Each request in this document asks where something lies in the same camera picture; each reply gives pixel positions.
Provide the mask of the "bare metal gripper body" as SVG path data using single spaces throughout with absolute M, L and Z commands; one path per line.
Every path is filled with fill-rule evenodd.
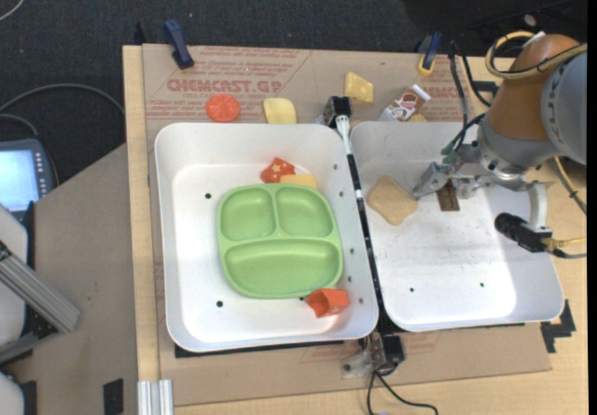
M 512 191 L 527 191 L 526 169 L 499 157 L 490 147 L 461 146 L 458 150 L 441 151 L 442 163 L 448 166 L 451 185 L 454 180 L 476 180 L 481 187 L 504 187 Z

